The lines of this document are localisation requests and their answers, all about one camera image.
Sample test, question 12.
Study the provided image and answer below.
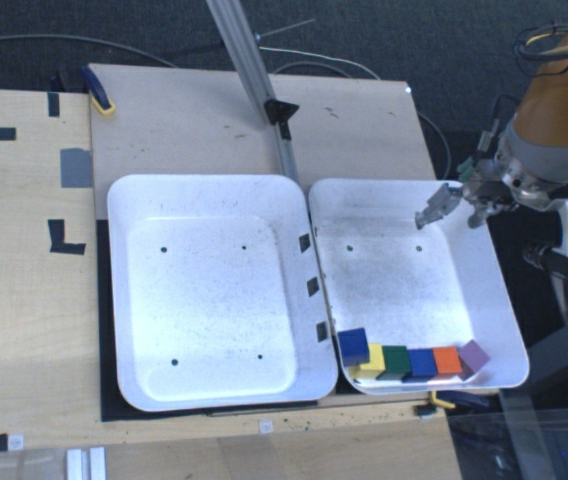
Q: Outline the purple cube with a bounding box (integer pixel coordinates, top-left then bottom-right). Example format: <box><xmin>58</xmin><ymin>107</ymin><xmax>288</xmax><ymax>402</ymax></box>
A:
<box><xmin>456</xmin><ymin>338</ymin><xmax>492</xmax><ymax>381</ymax></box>

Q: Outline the black cylinder on white bracket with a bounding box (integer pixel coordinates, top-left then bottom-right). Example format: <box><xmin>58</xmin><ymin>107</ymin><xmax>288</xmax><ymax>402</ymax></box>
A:
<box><xmin>522</xmin><ymin>197</ymin><xmax>568</xmax><ymax>282</ymax></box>

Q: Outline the green cube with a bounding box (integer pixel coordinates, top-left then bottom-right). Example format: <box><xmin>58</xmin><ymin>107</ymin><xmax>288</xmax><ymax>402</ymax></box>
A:
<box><xmin>379</xmin><ymin>345</ymin><xmax>412</xmax><ymax>381</ymax></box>

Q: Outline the orange cube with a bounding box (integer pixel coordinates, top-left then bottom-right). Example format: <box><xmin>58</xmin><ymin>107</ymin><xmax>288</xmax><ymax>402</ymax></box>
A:
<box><xmin>432</xmin><ymin>345</ymin><xmax>464</xmax><ymax>378</ymax></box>

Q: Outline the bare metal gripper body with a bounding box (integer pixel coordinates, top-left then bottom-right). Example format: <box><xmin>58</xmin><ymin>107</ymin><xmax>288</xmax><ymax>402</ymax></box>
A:
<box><xmin>461</xmin><ymin>143</ymin><xmax>566</xmax><ymax>215</ymax></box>

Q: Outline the pale wood board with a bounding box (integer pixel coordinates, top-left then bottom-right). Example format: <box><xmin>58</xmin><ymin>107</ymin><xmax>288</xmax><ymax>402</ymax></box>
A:
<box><xmin>87</xmin><ymin>62</ymin><xmax>448</xmax><ymax>420</ymax></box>

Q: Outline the blue cube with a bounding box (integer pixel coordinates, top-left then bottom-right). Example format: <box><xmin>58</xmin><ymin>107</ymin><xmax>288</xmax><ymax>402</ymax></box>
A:
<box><xmin>403</xmin><ymin>348</ymin><xmax>439</xmax><ymax>383</ymax></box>
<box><xmin>336</xmin><ymin>327</ymin><xmax>371</xmax><ymax>368</ymax></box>

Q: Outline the yellow cube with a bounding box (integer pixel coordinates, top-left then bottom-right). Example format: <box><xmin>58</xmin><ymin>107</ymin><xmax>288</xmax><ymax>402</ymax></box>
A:
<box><xmin>347</xmin><ymin>343</ymin><xmax>387</xmax><ymax>381</ymax></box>

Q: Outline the white plastic tray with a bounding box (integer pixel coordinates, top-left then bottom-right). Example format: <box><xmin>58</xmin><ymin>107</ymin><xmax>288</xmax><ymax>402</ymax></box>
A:
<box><xmin>106</xmin><ymin>173</ymin><xmax>340</xmax><ymax>413</ymax></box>
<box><xmin>307</xmin><ymin>177</ymin><xmax>531</xmax><ymax>397</ymax></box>

